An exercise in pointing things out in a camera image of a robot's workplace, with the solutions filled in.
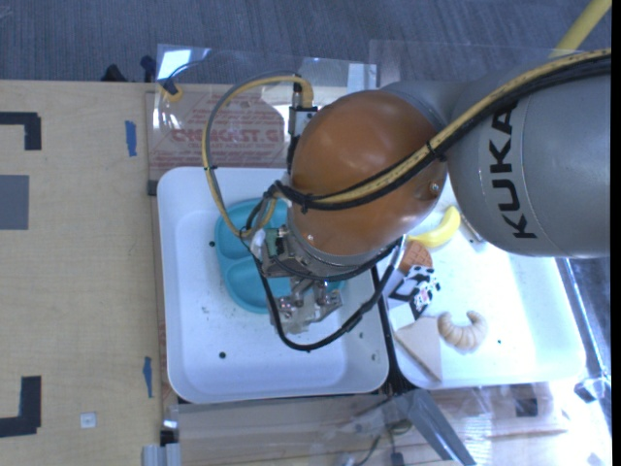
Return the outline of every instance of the croissant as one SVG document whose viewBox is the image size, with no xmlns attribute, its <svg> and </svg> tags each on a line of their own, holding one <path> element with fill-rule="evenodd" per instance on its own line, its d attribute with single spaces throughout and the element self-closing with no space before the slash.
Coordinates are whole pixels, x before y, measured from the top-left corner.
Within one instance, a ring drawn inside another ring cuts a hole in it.
<svg viewBox="0 0 621 466">
<path fill-rule="evenodd" d="M 448 344 L 457 349 L 475 350 L 487 336 L 487 321 L 476 311 L 468 311 L 466 316 L 472 324 L 459 326 L 453 323 L 450 313 L 443 313 L 438 317 L 438 331 Z"/>
</svg>

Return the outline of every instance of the blue tape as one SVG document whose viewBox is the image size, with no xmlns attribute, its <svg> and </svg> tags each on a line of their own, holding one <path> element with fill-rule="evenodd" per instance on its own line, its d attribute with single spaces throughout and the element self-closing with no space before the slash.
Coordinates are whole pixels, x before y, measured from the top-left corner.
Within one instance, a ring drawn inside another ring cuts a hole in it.
<svg viewBox="0 0 621 466">
<path fill-rule="evenodd" d="M 145 364 L 143 365 L 143 375 L 145 375 L 145 383 L 147 384 L 148 398 L 153 397 L 152 378 L 153 372 L 151 370 L 151 358 L 145 357 Z"/>
<path fill-rule="evenodd" d="M 127 142 L 127 151 L 130 157 L 138 155 L 136 153 L 136 124 L 131 120 L 125 121 L 125 141 Z"/>
</svg>

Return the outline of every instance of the table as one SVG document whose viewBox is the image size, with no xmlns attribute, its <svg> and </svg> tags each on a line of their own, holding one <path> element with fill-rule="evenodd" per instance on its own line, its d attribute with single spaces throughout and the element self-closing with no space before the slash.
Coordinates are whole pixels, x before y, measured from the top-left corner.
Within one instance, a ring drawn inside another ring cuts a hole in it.
<svg viewBox="0 0 621 466">
<path fill-rule="evenodd" d="M 0 112 L 30 114 L 0 122 L 2 463 L 138 464 L 144 446 L 159 444 L 161 292 L 145 114 L 154 90 L 0 82 Z M 533 387 L 545 422 L 503 415 L 507 388 L 432 395 L 480 464 L 611 464 L 597 402 L 580 401 L 571 382 L 557 386 Z M 487 415 L 469 415 L 474 405 Z M 399 440 L 409 464 L 437 461 L 416 437 Z M 292 463 L 311 459 L 261 462 Z"/>
<path fill-rule="evenodd" d="M 42 141 L 0 125 L 0 184 L 21 182 L 0 206 L 27 204 L 22 229 L 0 226 L 0 462 L 136 464 L 159 441 L 148 90 L 0 86 L 0 111 L 35 113 Z"/>
</svg>

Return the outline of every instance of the teal plate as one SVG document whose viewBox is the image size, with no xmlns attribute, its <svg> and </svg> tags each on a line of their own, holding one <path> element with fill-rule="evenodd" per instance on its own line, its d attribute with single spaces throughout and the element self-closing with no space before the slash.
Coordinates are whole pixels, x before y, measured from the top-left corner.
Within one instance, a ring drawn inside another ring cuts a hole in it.
<svg viewBox="0 0 621 466">
<path fill-rule="evenodd" d="M 245 200 L 227 209 L 227 213 L 238 229 L 245 226 L 245 221 L 259 199 Z M 277 201 L 268 228 L 278 228 L 286 221 L 287 207 Z M 250 251 L 241 240 L 228 228 L 222 216 L 215 224 L 215 253 L 220 265 L 224 284 L 231 298 L 244 309 L 257 314 L 267 314 L 268 307 L 265 289 Z M 291 292 L 288 278 L 272 278 L 268 280 L 275 297 L 288 295 Z"/>
</svg>

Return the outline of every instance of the black cable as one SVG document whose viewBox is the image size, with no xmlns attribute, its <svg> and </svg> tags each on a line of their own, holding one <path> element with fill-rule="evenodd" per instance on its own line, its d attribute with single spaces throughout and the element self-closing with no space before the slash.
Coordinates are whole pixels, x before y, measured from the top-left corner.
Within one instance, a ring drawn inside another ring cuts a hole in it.
<svg viewBox="0 0 621 466">
<path fill-rule="evenodd" d="M 205 142 L 205 153 L 204 153 L 204 158 L 207 158 L 207 160 L 212 160 L 212 156 L 211 156 L 211 132 L 212 132 L 212 126 L 213 126 L 213 122 L 215 120 L 216 115 L 218 114 L 219 110 L 222 108 L 222 106 L 228 102 L 234 95 L 235 93 L 241 88 L 243 87 L 245 84 L 249 84 L 255 81 L 259 81 L 259 80 L 263 80 L 263 79 L 268 79 L 269 77 L 273 77 L 273 76 L 280 76 L 280 75 L 289 75 L 289 76 L 299 76 L 296 72 L 292 72 L 292 71 L 273 71 L 271 73 L 262 73 L 260 75 L 257 75 L 253 78 L 250 78 L 242 83 L 237 83 L 234 84 L 233 86 L 231 86 L 228 90 L 226 90 L 224 92 L 224 94 L 222 96 L 220 96 L 220 98 L 217 100 L 217 102 L 215 103 L 215 105 L 212 108 L 212 111 L 210 113 L 209 119 L 207 121 L 207 126 L 205 128 L 205 132 L 206 132 L 206 142 Z M 212 193 L 215 194 L 215 197 L 217 197 L 217 200 L 219 200 L 220 202 L 222 201 L 222 196 L 221 196 L 221 192 L 220 192 L 220 185 L 218 183 L 217 177 L 215 175 L 215 169 L 216 166 L 212 166 L 212 167 L 204 167 L 205 171 L 210 171 L 211 175 L 212 175 L 212 179 L 211 182 L 213 184 L 213 189 L 212 189 Z"/>
<path fill-rule="evenodd" d="M 373 440 L 373 443 L 371 444 L 371 447 L 369 448 L 369 451 L 367 452 L 367 455 L 365 455 L 365 457 L 359 461 L 359 462 L 355 462 L 353 464 L 353 466 L 362 466 L 363 464 L 365 464 L 369 459 L 371 459 L 371 456 L 373 455 L 373 453 L 376 451 L 377 449 L 377 444 L 379 444 L 379 440 L 381 439 L 381 435 L 377 435 L 376 438 Z"/>
<path fill-rule="evenodd" d="M 300 278 L 304 278 L 305 280 L 312 280 L 314 282 L 328 282 L 328 283 L 344 282 L 345 280 L 349 280 L 350 278 L 356 277 L 356 276 L 364 273 L 368 269 L 371 269 L 381 259 L 386 257 L 391 252 L 391 250 L 394 249 L 394 247 L 396 247 L 398 245 L 400 240 L 394 242 L 392 245 L 387 247 L 382 253 L 376 255 L 375 257 L 373 257 L 372 259 L 368 260 L 367 262 L 364 262 L 363 264 L 361 264 L 360 266 L 356 267 L 355 269 L 353 269 L 353 270 L 351 270 L 351 271 L 349 271 L 347 273 L 341 273 L 339 275 L 334 275 L 334 276 L 329 276 L 329 277 L 320 277 L 320 276 L 317 276 L 317 275 L 312 275 L 310 273 L 304 273 L 302 271 L 298 271 L 296 269 L 293 269 L 290 266 L 287 266 L 284 262 L 279 260 L 277 257 L 273 257 L 272 260 L 274 260 L 275 264 L 277 264 L 280 269 L 282 269 L 283 271 L 289 273 L 289 275 L 298 276 Z"/>
<path fill-rule="evenodd" d="M 210 53 L 210 52 L 211 52 L 211 49 L 207 49 L 207 53 L 205 54 L 205 56 L 203 58 L 199 58 L 197 60 L 190 60 L 189 62 L 181 64 L 181 66 L 177 67 L 171 74 L 168 75 L 168 77 L 166 77 L 166 78 L 164 78 L 162 80 L 159 80 L 159 81 L 161 83 L 168 83 L 170 80 L 175 78 L 178 74 L 182 73 L 186 69 L 190 69 L 192 67 L 198 66 L 198 65 L 202 64 L 203 62 L 206 62 L 207 59 L 214 59 L 214 58 L 218 57 L 219 55 L 228 53 L 228 51 L 225 51 L 225 50 L 217 51 L 216 53 Z"/>
<path fill-rule="evenodd" d="M 493 115 L 499 109 L 506 107 L 511 102 L 518 100 L 519 98 L 526 96 L 528 94 L 539 91 L 543 88 L 555 86 L 560 83 L 568 83 L 571 81 L 576 81 L 585 77 L 595 77 L 601 74 L 608 74 L 611 69 L 611 57 L 610 55 L 604 55 L 595 57 L 589 61 L 580 62 L 577 64 L 569 64 L 561 69 L 553 71 L 551 73 L 542 75 L 534 80 L 525 83 L 510 93 L 502 96 L 498 100 L 492 102 L 489 106 L 482 109 L 481 112 L 472 116 L 467 121 L 465 121 L 461 126 L 459 126 L 455 132 L 449 136 L 446 140 L 444 140 L 440 145 L 438 145 L 434 151 L 430 151 L 426 156 L 424 156 L 416 165 L 414 165 L 411 169 L 409 169 L 406 173 L 404 173 L 400 178 L 384 186 L 375 190 L 374 192 L 365 195 L 363 197 L 359 197 L 353 200 L 345 201 L 345 202 L 333 202 L 333 203 L 322 203 L 317 202 L 317 200 L 334 197 L 346 192 L 349 192 L 353 189 L 356 189 L 363 183 L 370 182 L 376 178 L 379 178 L 382 174 L 384 174 L 387 170 L 392 169 L 388 168 L 387 170 L 383 170 L 370 178 L 367 178 L 364 182 L 356 183 L 348 188 L 340 190 L 335 193 L 327 194 L 327 195 L 307 195 L 301 193 L 300 191 L 292 188 L 291 186 L 287 186 L 282 182 L 275 182 L 274 187 L 278 189 L 286 198 L 291 200 L 292 202 L 300 205 L 303 210 L 307 209 L 317 209 L 320 211 L 340 211 L 344 209 L 351 209 L 353 207 L 358 207 L 364 204 L 368 204 L 370 202 L 375 201 L 376 199 L 390 193 L 395 190 L 402 184 L 411 180 L 414 176 L 420 173 L 423 169 L 425 169 L 429 164 L 431 164 L 437 158 L 444 157 L 445 152 L 450 149 L 455 143 L 459 142 L 466 134 L 468 134 L 475 126 L 477 126 L 482 120 Z"/>
<path fill-rule="evenodd" d="M 399 426 L 404 424 L 405 428 L 399 430 Z M 391 466 L 404 466 L 406 463 L 404 461 L 404 455 L 397 451 L 397 447 L 395 445 L 395 436 L 404 435 L 409 432 L 411 429 L 411 422 L 409 419 L 402 419 L 401 421 L 397 421 L 396 423 L 392 423 L 386 426 L 386 430 L 388 431 L 388 438 L 390 439 L 390 447 L 392 451 L 390 452 L 390 464 Z"/>
<path fill-rule="evenodd" d="M 345 323 L 343 323 L 343 325 L 338 330 L 333 332 L 331 335 L 328 335 L 327 337 L 319 340 L 318 342 L 314 342 L 312 344 L 297 344 L 293 342 L 292 340 L 290 340 L 284 333 L 284 329 L 282 328 L 282 323 L 280 322 L 280 315 L 278 313 L 278 305 L 276 303 L 276 299 L 274 298 L 274 294 L 272 293 L 272 289 L 270 288 L 270 285 L 267 279 L 261 274 L 261 266 L 260 266 L 259 261 L 256 259 L 256 257 L 254 257 L 254 263 L 257 266 L 259 277 L 261 278 L 261 283 L 263 284 L 263 288 L 265 289 L 265 292 L 268 298 L 268 304 L 270 306 L 270 310 L 272 311 L 272 318 L 274 319 L 274 326 L 276 328 L 278 336 L 291 349 L 301 350 L 301 351 L 306 351 L 306 352 L 310 352 L 311 350 L 317 350 L 322 347 L 325 347 L 331 344 L 332 342 L 334 342 L 335 340 L 339 339 L 345 333 L 351 331 L 362 320 L 363 314 L 370 311 L 373 308 L 373 306 L 377 303 L 379 298 L 381 298 L 382 291 L 384 287 L 386 286 L 386 284 L 388 283 L 388 279 L 392 275 L 392 272 L 394 271 L 394 266 L 390 264 L 386 268 L 386 271 L 381 277 L 381 280 L 379 281 L 379 284 L 377 285 L 376 290 L 374 291 L 374 294 L 371 296 L 371 298 L 367 300 L 364 304 L 362 304 L 358 308 L 358 310 L 353 315 L 351 315 L 349 319 Z"/>
<path fill-rule="evenodd" d="M 175 86 L 175 82 L 173 81 L 173 78 L 175 78 L 178 74 L 185 71 L 186 69 L 202 64 L 203 62 L 205 62 L 207 57 L 208 56 L 206 55 L 205 57 L 199 60 L 192 60 L 190 62 L 186 62 L 185 64 L 181 64 L 181 66 L 175 69 L 167 78 L 164 78 L 163 80 L 159 80 L 158 83 L 162 86 L 162 88 L 168 91 L 171 95 L 176 95 L 179 92 L 179 90 Z"/>
<path fill-rule="evenodd" d="M 245 229 L 252 229 L 252 222 L 254 221 L 256 216 L 259 214 L 259 211 L 261 210 L 262 205 L 263 205 L 263 200 L 259 200 L 257 204 L 252 208 L 252 210 L 250 211 L 250 214 L 248 214 L 248 217 L 245 219 Z"/>
</svg>

